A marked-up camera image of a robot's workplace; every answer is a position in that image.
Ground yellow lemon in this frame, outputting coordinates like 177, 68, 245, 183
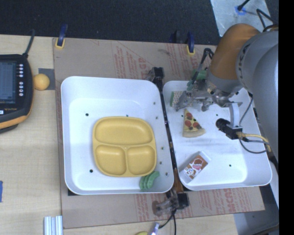
33, 73, 50, 91

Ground black cylinder on white bracket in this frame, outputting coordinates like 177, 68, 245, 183
215, 102, 244, 141

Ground white plastic tray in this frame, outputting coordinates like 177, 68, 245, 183
60, 76, 175, 195
162, 80, 273, 191

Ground yellow divided plate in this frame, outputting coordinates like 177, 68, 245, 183
92, 116, 158, 178

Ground black block with thin wires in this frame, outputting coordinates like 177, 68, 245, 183
152, 191, 190, 216
147, 67, 165, 83

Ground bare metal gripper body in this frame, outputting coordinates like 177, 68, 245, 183
187, 82, 236, 108

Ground brown cardboard board red print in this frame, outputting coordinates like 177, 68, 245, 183
52, 37, 266, 230

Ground pizza slice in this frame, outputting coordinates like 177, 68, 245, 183
182, 108, 207, 139

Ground green and beige waffle sandwich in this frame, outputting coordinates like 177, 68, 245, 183
170, 90, 187, 107

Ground brown and white carton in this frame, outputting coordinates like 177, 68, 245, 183
179, 150, 212, 184

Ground green pea pod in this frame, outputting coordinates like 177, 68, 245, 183
139, 170, 161, 190

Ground thin black rod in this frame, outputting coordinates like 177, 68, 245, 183
156, 76, 182, 193

